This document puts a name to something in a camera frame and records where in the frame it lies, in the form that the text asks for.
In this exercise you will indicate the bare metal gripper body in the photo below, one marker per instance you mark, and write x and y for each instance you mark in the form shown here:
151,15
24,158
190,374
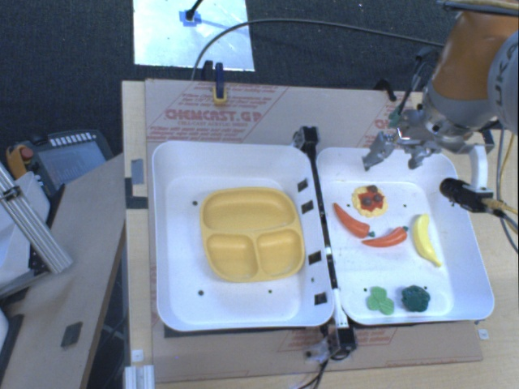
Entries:
425,130

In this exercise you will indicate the orange carrot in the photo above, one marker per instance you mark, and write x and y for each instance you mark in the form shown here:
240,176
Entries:
387,238
350,221

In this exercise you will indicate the light green toy leaf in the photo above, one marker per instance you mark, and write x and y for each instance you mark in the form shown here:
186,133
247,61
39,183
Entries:
380,300

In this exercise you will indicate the dark green broccoli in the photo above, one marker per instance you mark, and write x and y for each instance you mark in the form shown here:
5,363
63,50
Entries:
415,297

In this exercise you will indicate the yellow divided plate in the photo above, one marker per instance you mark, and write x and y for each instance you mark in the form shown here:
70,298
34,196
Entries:
251,233

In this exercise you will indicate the brown cardboard board red print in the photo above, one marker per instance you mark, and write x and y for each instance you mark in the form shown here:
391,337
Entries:
259,116

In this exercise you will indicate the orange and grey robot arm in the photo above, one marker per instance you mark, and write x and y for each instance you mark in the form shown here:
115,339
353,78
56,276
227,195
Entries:
466,55

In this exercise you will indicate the yellow banana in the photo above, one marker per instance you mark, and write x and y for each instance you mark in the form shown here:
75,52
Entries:
423,239

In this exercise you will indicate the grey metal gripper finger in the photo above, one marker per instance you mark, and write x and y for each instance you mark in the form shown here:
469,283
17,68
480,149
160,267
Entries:
377,152
419,156

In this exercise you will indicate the black cylinder on white bracket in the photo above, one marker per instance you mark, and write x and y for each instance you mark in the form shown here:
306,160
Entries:
466,189

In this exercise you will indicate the white plastic tray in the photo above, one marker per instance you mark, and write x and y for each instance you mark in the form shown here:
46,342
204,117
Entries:
182,257
458,298

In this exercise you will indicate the thin black and white rod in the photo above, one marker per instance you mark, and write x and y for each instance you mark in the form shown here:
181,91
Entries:
322,221

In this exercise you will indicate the yellow toy spaghetti with meatballs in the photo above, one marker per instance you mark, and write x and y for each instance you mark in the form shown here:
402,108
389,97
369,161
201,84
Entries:
369,202

